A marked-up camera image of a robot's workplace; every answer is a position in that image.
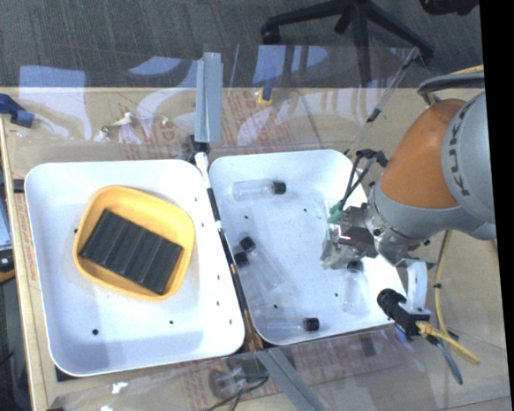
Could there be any yellow plate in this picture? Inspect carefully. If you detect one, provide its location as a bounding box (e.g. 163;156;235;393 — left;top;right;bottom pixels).
66;178;202;309

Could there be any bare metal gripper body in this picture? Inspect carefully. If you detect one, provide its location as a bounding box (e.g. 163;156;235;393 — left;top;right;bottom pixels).
333;202;382;262

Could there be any clear plastic bottle black cap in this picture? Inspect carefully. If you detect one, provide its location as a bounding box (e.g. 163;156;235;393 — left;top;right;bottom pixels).
263;311;321;337
232;248;267;312
231;176;289;203
238;232;287;293
335;258;374;319

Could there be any brown cardboard board red print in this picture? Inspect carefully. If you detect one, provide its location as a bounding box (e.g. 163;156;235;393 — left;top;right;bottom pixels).
0;48;511;411

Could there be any black office chair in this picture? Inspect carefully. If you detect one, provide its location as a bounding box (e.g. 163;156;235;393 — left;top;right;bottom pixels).
257;0;485;96

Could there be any black ridged plastic tray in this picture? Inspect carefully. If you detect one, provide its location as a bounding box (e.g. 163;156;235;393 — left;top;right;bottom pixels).
74;202;189;302

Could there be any white plastic tray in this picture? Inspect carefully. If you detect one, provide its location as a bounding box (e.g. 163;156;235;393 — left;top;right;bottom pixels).
206;141;412;352
22;148;249;381

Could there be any black cylinder on white bracket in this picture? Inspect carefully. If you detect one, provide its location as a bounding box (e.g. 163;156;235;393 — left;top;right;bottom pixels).
374;258;435;341

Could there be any black block with thin wires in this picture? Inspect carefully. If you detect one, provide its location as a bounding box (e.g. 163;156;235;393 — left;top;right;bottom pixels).
178;133;213;161
207;362;256;398

